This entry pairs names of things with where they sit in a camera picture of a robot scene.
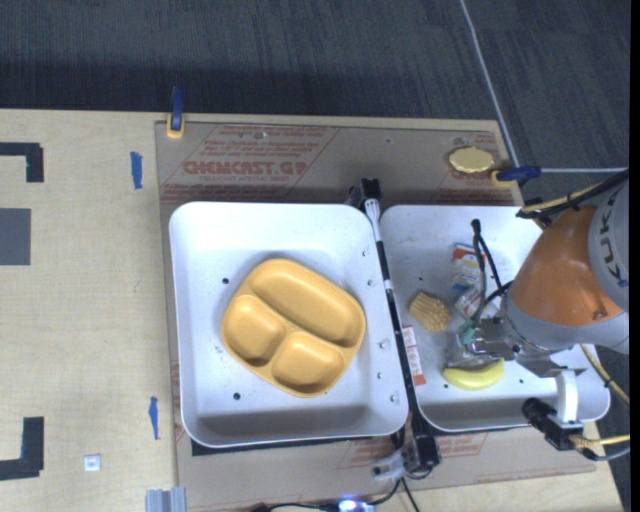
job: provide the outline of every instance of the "beige tabletop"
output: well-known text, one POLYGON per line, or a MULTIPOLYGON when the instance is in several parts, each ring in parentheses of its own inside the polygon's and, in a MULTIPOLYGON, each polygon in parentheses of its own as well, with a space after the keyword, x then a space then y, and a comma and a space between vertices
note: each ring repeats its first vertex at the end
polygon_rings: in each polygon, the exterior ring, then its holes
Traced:
MULTIPOLYGON (((0 265, 0 460, 19 458, 23 418, 45 418, 44 470, 0 481, 0 510, 144 510, 147 489, 177 485, 154 140, 154 122, 164 117, 0 111, 0 142, 37 142, 45 161, 44 183, 26 183, 24 157, 0 157, 0 208, 31 210, 30 265, 0 265), (131 152, 142 156, 141 189, 133 186, 131 152), (92 454, 101 456, 100 471, 85 471, 92 454)), ((357 121, 364 122, 420 124, 357 121)), ((415 497, 425 511, 622 510, 607 464, 415 497)), ((410 504, 400 494, 380 510, 410 504)))

